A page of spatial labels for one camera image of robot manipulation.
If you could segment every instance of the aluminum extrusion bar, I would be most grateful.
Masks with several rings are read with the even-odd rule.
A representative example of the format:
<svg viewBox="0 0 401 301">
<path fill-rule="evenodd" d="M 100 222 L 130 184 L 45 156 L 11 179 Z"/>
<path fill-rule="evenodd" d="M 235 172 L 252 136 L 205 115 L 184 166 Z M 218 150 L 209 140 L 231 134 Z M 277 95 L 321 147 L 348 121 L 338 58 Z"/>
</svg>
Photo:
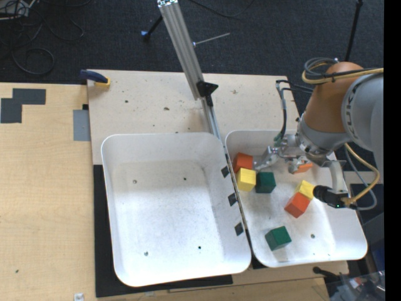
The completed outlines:
<svg viewBox="0 0 401 301">
<path fill-rule="evenodd" d="M 181 67 L 187 77 L 192 94 L 195 100 L 202 100 L 202 106 L 207 123 L 209 124 L 210 132 L 221 140 L 213 106 L 208 105 L 206 98 L 199 94 L 197 84 L 199 82 L 204 82 L 204 78 L 201 66 L 195 54 L 194 45 L 192 44 L 187 26 L 182 17 L 178 0 L 158 0 L 157 4 L 173 42 Z"/>
</svg>

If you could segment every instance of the yellow cube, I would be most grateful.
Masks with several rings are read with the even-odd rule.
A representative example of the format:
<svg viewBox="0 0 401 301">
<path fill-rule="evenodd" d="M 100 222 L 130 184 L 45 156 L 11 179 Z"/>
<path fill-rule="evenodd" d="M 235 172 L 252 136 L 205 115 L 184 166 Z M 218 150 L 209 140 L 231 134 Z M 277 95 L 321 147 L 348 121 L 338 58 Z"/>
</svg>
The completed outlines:
<svg viewBox="0 0 401 301">
<path fill-rule="evenodd" d="M 240 191 L 252 191 L 256 185 L 256 171 L 252 169 L 240 168 L 236 177 L 237 187 Z"/>
<path fill-rule="evenodd" d="M 294 194 L 301 193 L 303 196 L 306 196 L 311 201 L 313 199 L 313 189 L 314 188 L 315 188 L 315 185 L 312 185 L 311 183 L 309 183 L 305 180 L 302 180 L 296 187 Z"/>
</svg>

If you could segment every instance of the black clamp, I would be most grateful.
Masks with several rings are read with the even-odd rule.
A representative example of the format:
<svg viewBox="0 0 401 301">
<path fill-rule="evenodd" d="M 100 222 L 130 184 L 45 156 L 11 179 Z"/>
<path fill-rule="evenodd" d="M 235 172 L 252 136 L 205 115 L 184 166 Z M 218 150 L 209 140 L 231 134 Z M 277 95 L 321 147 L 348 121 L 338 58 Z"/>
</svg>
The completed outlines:
<svg viewBox="0 0 401 301">
<path fill-rule="evenodd" d="M 206 98 L 208 106 L 213 107 L 212 93 L 218 88 L 218 85 L 199 81 L 196 87 L 198 88 L 199 95 Z"/>
</svg>

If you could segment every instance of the wooden table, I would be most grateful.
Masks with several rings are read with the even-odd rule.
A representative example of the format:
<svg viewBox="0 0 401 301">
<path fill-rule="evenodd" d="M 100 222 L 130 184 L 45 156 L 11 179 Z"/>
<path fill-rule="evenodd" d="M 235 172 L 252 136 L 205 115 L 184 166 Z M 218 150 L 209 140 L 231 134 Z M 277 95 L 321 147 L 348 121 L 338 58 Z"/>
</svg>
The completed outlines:
<svg viewBox="0 0 401 301">
<path fill-rule="evenodd" d="M 96 298 L 95 295 L 95 239 L 93 212 L 93 165 L 99 164 L 99 145 L 102 138 L 114 129 L 124 132 L 149 132 L 153 125 L 160 124 L 155 132 L 200 131 L 205 121 L 194 112 L 199 110 L 189 87 L 186 87 L 183 73 L 147 73 L 98 71 L 111 76 L 110 91 L 94 90 L 86 85 L 54 85 L 0 83 L 0 98 L 12 98 L 14 88 L 45 89 L 45 105 L 22 105 L 22 121 L 15 124 L 0 124 L 0 291 L 4 300 L 73 300 L 76 293 L 83 293 L 87 300 L 328 300 L 323 277 L 313 273 L 319 266 L 336 274 L 348 273 L 346 261 L 326 262 L 313 265 L 299 265 L 283 268 L 262 268 L 233 275 L 230 286 L 161 290 L 134 293 L 118 297 Z M 252 115 L 262 112 L 265 119 L 247 123 L 249 129 L 279 129 L 281 107 L 274 82 L 285 77 L 262 77 L 240 75 L 205 74 L 205 80 L 220 87 L 214 93 L 215 111 L 220 123 L 221 134 L 228 130 L 244 128 L 244 122 L 232 118 L 242 108 L 243 100 Z M 171 98 L 153 97 L 146 101 L 130 95 L 138 82 L 150 82 L 147 90 L 155 88 L 154 83 L 164 80 L 159 87 L 170 88 L 180 94 L 172 103 Z M 117 107 L 101 106 L 101 98 L 107 92 L 113 93 L 118 81 L 127 87 L 120 98 L 113 98 Z M 263 88 L 266 105 L 255 106 L 249 97 L 252 88 Z M 289 107 L 289 128 L 294 126 L 296 113 L 290 93 L 287 94 Z M 157 108 L 164 117 L 178 115 L 177 107 L 189 103 L 186 123 L 180 127 L 175 123 L 164 125 L 163 119 L 154 120 L 152 111 Z M 74 140 L 73 111 L 82 110 L 89 103 L 91 142 Z M 141 112 L 135 120 L 134 113 Z M 110 116 L 120 113 L 115 122 Z M 122 117 L 131 114 L 129 122 Z"/>
</svg>

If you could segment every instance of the green cube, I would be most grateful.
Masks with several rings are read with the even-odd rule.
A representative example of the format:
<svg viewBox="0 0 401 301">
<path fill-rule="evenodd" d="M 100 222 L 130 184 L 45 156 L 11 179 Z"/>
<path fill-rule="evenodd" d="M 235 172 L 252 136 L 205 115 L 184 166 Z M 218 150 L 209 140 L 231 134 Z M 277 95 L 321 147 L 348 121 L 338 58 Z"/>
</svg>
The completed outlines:
<svg viewBox="0 0 401 301">
<path fill-rule="evenodd" d="M 271 193 L 276 187 L 276 180 L 272 172 L 259 172 L 256 174 L 255 191 L 257 193 Z"/>
<path fill-rule="evenodd" d="M 264 237 L 272 251 L 283 248 L 291 242 L 291 238 L 285 226 L 270 230 Z"/>
</svg>

